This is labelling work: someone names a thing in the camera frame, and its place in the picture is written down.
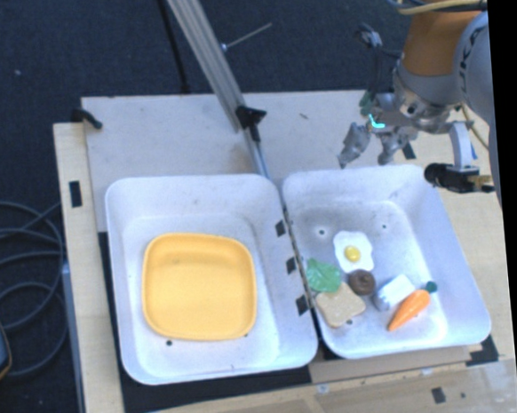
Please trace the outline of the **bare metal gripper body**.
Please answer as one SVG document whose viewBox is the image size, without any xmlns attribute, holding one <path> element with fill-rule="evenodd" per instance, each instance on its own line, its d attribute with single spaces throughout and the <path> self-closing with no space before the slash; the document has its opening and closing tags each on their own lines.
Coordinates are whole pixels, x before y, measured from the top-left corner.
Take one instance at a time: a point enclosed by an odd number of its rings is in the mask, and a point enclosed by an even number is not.
<svg viewBox="0 0 517 413">
<path fill-rule="evenodd" d="M 413 140 L 419 132 L 448 134 L 449 107 L 430 103 L 413 92 L 380 92 L 365 104 L 366 117 L 377 134 L 406 136 Z"/>
</svg>

